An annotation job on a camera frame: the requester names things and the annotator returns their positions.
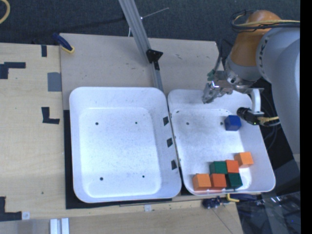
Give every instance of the red-orange block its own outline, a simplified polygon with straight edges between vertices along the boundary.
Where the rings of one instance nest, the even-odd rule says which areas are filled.
[[[211,189],[221,191],[227,187],[225,174],[210,174]]]
[[[237,160],[227,159],[226,168],[228,169],[229,174],[238,174],[239,173],[239,165]]]
[[[192,181],[194,191],[205,191],[211,188],[209,174],[196,174]]]
[[[240,168],[250,167],[254,163],[251,152],[239,153],[234,156],[234,159],[238,161]]]

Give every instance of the metal post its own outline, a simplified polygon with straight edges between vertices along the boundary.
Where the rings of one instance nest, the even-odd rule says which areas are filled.
[[[148,41],[145,29],[143,27],[143,23],[141,21],[141,17],[137,11],[136,3],[134,0],[118,0],[118,1],[127,19],[127,22],[129,24],[129,27],[136,41],[136,45],[139,51],[146,59],[147,63],[151,66],[154,86],[163,91],[158,63],[157,64],[155,64],[155,62],[154,64],[150,63],[147,58],[147,51],[151,50],[151,45]]]

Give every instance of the dark green block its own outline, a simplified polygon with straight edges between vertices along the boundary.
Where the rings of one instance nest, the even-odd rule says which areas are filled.
[[[210,174],[228,174],[225,161],[214,161],[209,165]]]
[[[240,174],[227,174],[225,178],[228,186],[226,189],[237,189],[243,185]]]

